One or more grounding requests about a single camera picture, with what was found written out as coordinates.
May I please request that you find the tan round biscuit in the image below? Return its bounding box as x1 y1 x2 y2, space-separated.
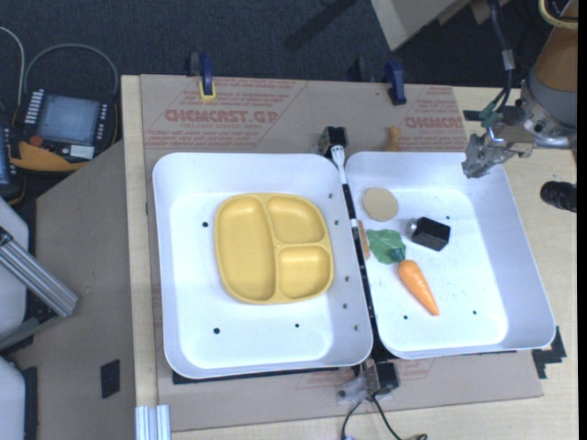
361 186 400 223

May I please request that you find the brown cardboard board, red print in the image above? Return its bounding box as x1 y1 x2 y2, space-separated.
138 73 546 433

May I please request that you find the orange carrot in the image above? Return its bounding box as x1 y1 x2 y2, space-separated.
389 247 441 318

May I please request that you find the tan wooden peg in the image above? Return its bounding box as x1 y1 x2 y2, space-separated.
382 126 403 152

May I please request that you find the green lettuce leaf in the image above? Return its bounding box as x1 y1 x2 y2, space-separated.
365 228 407 265

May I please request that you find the black cylinder on white bracket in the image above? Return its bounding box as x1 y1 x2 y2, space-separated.
539 180 578 215

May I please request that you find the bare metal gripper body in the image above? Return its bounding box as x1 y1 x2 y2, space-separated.
486 90 578 159

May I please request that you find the thin black and white rod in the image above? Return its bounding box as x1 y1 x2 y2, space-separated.
330 145 382 362

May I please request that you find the black bottle with silver cap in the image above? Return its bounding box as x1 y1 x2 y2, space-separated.
404 215 452 253

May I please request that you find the orange-brown sausage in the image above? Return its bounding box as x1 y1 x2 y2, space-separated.
357 219 371 261

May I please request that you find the black block with thin wires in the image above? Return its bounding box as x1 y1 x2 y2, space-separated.
336 359 401 405
315 126 349 156

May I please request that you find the yellow divided plate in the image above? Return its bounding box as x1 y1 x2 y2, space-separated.
213 192 336 306

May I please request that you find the white plastic tray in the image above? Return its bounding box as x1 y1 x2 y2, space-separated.
343 149 558 361
151 151 374 380

